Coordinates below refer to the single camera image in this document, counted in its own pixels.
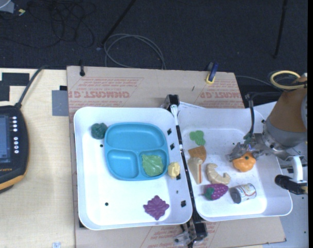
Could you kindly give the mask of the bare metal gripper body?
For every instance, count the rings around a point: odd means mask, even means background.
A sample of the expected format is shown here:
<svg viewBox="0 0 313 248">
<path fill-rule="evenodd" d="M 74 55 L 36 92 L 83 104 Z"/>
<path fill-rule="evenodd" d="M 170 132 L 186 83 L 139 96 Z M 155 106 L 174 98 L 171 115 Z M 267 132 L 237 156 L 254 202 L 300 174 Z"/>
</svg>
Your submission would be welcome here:
<svg viewBox="0 0 313 248">
<path fill-rule="evenodd" d="M 285 160 L 286 150 L 283 145 L 278 143 L 272 136 L 268 133 L 254 133 L 249 146 L 248 151 L 261 150 L 262 155 L 275 155 L 276 157 Z"/>
</svg>

